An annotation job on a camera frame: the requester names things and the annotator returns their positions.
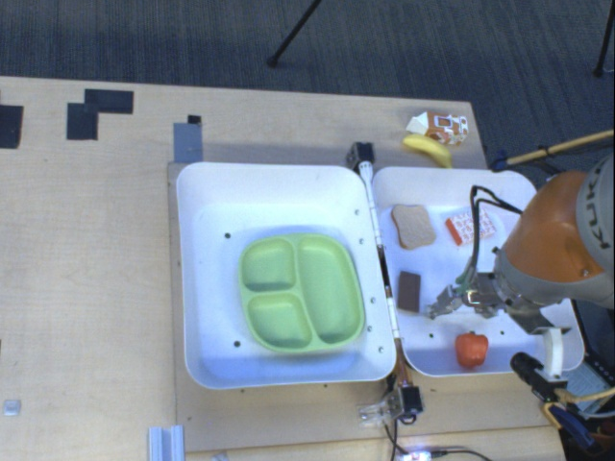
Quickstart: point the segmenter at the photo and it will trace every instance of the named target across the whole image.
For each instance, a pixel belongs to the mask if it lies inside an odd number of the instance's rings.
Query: green divided plate
[[[276,352],[313,352],[357,338],[365,313],[355,265],[332,237],[293,233],[250,244],[241,303],[255,338]]]

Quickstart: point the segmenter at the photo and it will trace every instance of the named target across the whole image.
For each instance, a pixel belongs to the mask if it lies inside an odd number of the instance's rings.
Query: banana
[[[453,161],[451,160],[451,152],[444,145],[421,134],[409,134],[402,143],[410,149],[417,150],[428,154],[442,167],[453,167]]]

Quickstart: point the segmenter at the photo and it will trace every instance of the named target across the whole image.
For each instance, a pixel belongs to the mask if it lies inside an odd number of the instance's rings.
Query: wooden table
[[[98,141],[67,140],[66,105],[82,103],[86,88],[133,91],[134,113],[100,114]],[[205,160],[343,164],[353,142],[371,141],[377,168],[432,166],[401,139],[411,116],[435,109],[468,116],[454,165],[483,168],[469,104],[17,78],[0,78],[0,104],[25,108],[19,148],[0,150],[0,401],[22,404],[0,416],[0,459],[146,459],[148,428],[184,424],[189,400],[214,414],[205,441],[186,428],[187,459],[222,449],[232,461],[388,459],[382,431],[336,420],[371,402],[357,395],[378,383],[276,388],[281,405],[303,408],[299,424],[270,412],[242,420],[262,405],[257,390],[182,387],[167,198],[173,124],[202,116]],[[405,446],[564,459],[513,374],[414,376],[427,409],[401,430]]]

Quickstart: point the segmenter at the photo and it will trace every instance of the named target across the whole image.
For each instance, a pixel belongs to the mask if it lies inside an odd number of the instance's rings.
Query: gray carpet
[[[489,161],[613,128],[610,0],[325,0],[268,68],[310,1],[0,0],[0,75],[470,101]]]

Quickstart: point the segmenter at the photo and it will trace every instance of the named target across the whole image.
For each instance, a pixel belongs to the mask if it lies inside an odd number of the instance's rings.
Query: bread
[[[430,215],[424,206],[395,205],[391,217],[397,226],[402,248],[413,250],[435,241]]]

